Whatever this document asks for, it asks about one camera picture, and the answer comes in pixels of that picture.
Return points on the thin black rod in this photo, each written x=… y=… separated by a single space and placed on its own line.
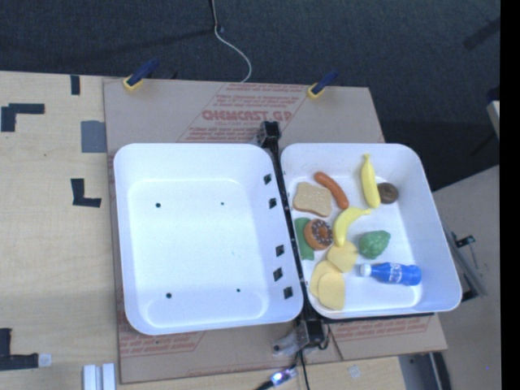
x=290 y=226

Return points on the tan bread slice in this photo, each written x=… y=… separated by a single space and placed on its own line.
x=312 y=198

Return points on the green leaf shape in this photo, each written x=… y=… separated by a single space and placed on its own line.
x=300 y=234

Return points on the orange sausage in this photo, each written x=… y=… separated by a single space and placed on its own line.
x=332 y=188

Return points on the brown frosted doughnut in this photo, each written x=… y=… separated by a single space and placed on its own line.
x=313 y=238

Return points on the white plastic tray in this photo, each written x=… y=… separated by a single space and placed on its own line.
x=422 y=234
x=195 y=238

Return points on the yellow banana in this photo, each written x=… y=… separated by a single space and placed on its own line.
x=369 y=181
x=344 y=222

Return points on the yellow chip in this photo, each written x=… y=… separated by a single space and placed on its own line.
x=317 y=278
x=332 y=293
x=344 y=257

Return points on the brown cardboard board red print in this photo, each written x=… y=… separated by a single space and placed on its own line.
x=162 y=108

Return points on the green broccoli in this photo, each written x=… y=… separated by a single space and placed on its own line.
x=373 y=243

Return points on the brown biscuit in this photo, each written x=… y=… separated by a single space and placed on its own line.
x=389 y=193

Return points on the blue plastic bottle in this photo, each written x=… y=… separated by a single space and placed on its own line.
x=394 y=274

